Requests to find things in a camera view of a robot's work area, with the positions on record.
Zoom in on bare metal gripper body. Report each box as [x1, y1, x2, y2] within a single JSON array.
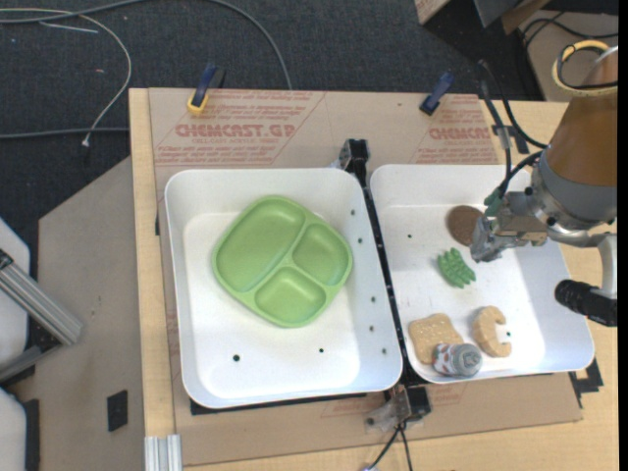
[[494, 186, 617, 249]]

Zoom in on brown round biscuit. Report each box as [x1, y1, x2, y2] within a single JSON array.
[[445, 204, 487, 246]]

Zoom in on green grapes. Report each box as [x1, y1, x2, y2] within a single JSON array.
[[437, 246, 477, 290]]

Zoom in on white plastic tray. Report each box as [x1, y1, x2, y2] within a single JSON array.
[[368, 163, 596, 386], [164, 167, 404, 410]]

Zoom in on tan croissant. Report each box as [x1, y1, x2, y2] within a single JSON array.
[[471, 305, 513, 359]]

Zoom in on thin black rod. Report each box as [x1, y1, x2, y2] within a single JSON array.
[[354, 163, 410, 388]]

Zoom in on tan bread slice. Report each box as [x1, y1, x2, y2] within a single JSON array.
[[407, 312, 465, 366]]

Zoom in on small red and white can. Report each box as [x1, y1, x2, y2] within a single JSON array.
[[432, 341, 484, 379]]

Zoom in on green divided plate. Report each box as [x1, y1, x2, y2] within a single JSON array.
[[211, 194, 354, 330]]

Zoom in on brown cardboard board red print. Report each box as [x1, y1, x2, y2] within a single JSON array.
[[146, 87, 585, 466]]

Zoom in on black cylinder on white bracket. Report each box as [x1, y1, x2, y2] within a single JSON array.
[[553, 233, 618, 329]]

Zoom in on black block with thin wires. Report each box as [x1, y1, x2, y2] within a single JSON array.
[[405, 385, 433, 420], [339, 137, 370, 174]]

